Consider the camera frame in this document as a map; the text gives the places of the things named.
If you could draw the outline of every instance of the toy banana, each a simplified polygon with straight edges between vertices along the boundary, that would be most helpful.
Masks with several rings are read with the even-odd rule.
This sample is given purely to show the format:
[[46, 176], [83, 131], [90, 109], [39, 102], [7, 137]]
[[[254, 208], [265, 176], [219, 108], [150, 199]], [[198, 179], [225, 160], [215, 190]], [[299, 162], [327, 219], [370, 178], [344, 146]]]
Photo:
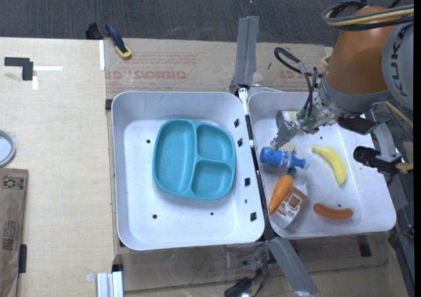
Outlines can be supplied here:
[[337, 182], [343, 184], [347, 178], [347, 167], [336, 150], [316, 145], [312, 145], [311, 150], [320, 154], [332, 166]]

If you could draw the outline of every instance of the blue divided plate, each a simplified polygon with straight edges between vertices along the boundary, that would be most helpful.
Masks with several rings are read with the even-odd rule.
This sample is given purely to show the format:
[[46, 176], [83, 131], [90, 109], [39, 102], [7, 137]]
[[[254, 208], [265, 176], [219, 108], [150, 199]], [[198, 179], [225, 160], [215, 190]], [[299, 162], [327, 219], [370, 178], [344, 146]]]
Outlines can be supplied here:
[[169, 194], [215, 200], [231, 189], [235, 146], [220, 127], [191, 119], [171, 119], [158, 131], [153, 179]]

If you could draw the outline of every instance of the toy sausage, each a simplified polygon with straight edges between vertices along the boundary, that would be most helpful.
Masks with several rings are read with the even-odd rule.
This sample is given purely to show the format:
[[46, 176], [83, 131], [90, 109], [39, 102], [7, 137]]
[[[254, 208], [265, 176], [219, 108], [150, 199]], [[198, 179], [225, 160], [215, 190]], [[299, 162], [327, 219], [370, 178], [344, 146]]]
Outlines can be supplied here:
[[326, 207], [321, 203], [316, 203], [313, 209], [317, 214], [335, 220], [349, 219], [354, 214], [351, 208], [334, 209]]

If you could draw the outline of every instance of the black clip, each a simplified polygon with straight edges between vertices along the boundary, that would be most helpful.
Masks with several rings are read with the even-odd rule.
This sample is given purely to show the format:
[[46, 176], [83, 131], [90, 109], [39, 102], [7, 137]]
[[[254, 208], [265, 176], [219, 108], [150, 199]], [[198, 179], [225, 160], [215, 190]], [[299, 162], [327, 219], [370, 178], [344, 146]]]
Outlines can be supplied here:
[[32, 80], [34, 76], [34, 62], [29, 58], [5, 57], [5, 67], [22, 67], [23, 80]]
[[87, 40], [103, 40], [104, 37], [98, 30], [96, 23], [91, 23], [89, 27], [85, 30]]

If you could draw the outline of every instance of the cardboard sheet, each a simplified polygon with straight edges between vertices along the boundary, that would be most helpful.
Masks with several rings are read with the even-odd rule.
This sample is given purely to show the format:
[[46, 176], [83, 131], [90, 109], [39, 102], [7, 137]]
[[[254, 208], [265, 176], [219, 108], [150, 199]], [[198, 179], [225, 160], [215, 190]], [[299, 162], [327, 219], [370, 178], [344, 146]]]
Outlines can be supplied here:
[[0, 169], [0, 296], [15, 297], [28, 171]]
[[[125, 38], [132, 57], [121, 59], [113, 41], [105, 40], [107, 98], [124, 91], [229, 91], [235, 72], [237, 43], [143, 40]], [[309, 72], [324, 72], [321, 59], [329, 47], [310, 44], [258, 43], [253, 84], [286, 92], [305, 92], [305, 77], [285, 67], [274, 56], [283, 47], [301, 60]]]

